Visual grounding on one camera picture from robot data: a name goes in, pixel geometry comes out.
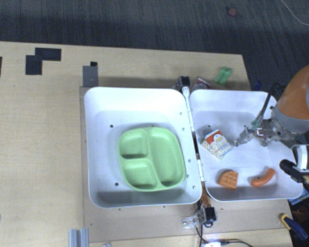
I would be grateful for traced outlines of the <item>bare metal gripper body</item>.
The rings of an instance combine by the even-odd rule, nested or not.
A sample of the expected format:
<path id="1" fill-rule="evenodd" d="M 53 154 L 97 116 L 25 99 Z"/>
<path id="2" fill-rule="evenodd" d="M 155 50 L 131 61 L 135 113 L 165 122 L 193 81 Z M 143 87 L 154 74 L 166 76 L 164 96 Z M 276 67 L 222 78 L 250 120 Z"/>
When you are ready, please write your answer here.
<path id="1" fill-rule="evenodd" d="M 284 129 L 275 119 L 264 119 L 254 131 L 254 136 L 270 138 L 272 142 L 281 142 L 284 145 L 296 145 L 297 135 Z"/>

